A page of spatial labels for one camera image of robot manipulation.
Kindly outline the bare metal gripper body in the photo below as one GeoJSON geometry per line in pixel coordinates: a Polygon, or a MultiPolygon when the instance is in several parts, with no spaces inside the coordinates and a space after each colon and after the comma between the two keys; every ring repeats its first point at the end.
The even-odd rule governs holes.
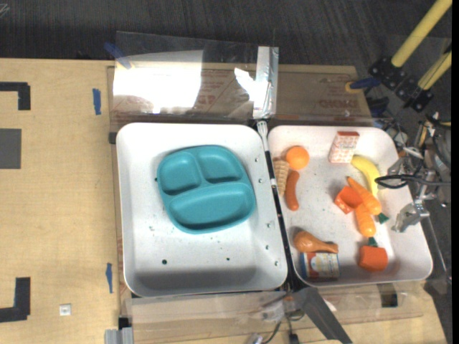
{"type": "Polygon", "coordinates": [[[450,153],[447,150],[417,150],[422,159],[416,176],[415,199],[437,200],[441,206],[450,204],[450,153]]]}

